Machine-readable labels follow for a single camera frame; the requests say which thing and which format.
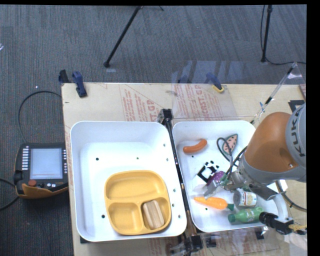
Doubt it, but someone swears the small white and yellow can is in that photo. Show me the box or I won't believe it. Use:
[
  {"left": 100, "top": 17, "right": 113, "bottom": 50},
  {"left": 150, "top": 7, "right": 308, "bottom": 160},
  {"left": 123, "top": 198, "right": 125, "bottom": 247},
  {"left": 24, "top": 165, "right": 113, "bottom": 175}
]
[{"left": 232, "top": 188, "right": 258, "bottom": 208}]

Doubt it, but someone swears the white plastic tray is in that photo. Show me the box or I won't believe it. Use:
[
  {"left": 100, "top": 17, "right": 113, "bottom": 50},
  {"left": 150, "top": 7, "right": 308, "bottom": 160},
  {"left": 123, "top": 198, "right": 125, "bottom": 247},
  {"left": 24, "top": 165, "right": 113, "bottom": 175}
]
[
  {"left": 171, "top": 119, "right": 289, "bottom": 234},
  {"left": 69, "top": 120, "right": 188, "bottom": 243}
]

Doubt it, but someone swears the pink watermelon slice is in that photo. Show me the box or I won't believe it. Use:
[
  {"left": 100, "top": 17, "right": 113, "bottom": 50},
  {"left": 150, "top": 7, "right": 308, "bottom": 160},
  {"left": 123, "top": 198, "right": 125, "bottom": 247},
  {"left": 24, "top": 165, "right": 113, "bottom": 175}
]
[{"left": 216, "top": 133, "right": 239, "bottom": 156}]

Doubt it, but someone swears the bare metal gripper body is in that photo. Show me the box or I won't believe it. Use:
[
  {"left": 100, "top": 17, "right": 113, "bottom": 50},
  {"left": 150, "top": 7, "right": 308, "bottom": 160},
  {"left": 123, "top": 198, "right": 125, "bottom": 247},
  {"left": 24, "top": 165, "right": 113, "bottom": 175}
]
[{"left": 223, "top": 170, "right": 251, "bottom": 192}]

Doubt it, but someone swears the black block with thin wires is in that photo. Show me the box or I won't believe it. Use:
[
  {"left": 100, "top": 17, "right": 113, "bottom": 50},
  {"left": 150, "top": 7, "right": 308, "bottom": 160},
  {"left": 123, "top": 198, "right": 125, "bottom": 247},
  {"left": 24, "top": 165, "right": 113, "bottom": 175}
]
[
  {"left": 183, "top": 234, "right": 204, "bottom": 252},
  {"left": 156, "top": 108, "right": 174, "bottom": 124}
]

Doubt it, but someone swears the black stand leg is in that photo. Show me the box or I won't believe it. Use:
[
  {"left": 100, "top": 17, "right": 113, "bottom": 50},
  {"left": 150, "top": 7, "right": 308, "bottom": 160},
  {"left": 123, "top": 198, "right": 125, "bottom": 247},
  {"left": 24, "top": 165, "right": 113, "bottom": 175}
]
[
  {"left": 103, "top": 5, "right": 165, "bottom": 69},
  {"left": 259, "top": 5, "right": 274, "bottom": 63}
]

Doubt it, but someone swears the brown cardboard board red print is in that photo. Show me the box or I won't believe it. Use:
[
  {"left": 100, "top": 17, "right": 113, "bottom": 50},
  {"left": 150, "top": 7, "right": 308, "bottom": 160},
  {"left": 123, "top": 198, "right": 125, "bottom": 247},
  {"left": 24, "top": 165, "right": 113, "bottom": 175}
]
[{"left": 60, "top": 82, "right": 308, "bottom": 256}]

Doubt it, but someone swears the purple eggplant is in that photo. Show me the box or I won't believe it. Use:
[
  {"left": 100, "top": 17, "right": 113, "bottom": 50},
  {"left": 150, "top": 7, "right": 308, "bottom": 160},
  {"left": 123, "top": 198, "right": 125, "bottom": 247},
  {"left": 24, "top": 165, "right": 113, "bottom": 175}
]
[{"left": 206, "top": 170, "right": 225, "bottom": 187}]

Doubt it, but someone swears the orange carrot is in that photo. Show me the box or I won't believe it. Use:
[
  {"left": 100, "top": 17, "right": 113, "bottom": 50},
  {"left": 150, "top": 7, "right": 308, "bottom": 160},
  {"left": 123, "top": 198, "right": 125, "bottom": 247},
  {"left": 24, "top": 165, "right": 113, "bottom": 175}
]
[{"left": 193, "top": 196, "right": 235, "bottom": 212}]

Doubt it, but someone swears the black cylinder on white bracket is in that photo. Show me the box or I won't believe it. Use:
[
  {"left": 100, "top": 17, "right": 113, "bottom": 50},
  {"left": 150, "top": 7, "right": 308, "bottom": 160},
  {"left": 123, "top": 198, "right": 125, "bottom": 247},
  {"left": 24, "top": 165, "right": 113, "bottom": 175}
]
[{"left": 258, "top": 186, "right": 295, "bottom": 236}]

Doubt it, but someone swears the thin black and white rod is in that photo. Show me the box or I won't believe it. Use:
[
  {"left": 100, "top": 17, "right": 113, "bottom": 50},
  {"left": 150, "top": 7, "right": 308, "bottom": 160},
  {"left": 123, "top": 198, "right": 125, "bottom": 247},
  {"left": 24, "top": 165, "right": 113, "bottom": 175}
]
[{"left": 164, "top": 117, "right": 195, "bottom": 236}]

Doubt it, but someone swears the pale wooden bread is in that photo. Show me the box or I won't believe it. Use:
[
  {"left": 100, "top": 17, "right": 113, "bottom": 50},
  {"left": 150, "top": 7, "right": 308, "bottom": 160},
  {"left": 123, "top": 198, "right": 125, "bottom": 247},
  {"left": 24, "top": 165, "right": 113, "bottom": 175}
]
[{"left": 141, "top": 199, "right": 166, "bottom": 231}]

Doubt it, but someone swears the orange sausage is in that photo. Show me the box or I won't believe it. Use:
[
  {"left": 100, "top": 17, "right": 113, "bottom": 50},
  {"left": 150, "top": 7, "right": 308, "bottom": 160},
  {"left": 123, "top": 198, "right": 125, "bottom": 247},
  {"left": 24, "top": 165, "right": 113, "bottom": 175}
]
[{"left": 182, "top": 138, "right": 208, "bottom": 155}]

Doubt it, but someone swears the yellow divided plate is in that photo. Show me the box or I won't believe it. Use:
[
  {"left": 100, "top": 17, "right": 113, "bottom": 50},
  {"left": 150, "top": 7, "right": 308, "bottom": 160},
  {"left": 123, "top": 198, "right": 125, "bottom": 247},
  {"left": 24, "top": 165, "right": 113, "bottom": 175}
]
[{"left": 103, "top": 169, "right": 173, "bottom": 236}]

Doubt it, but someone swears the green bottle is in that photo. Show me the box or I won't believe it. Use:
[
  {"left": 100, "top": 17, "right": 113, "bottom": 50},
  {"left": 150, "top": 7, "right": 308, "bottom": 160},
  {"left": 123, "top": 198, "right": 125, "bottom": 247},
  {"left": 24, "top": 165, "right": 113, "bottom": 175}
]
[{"left": 227, "top": 206, "right": 264, "bottom": 224}]

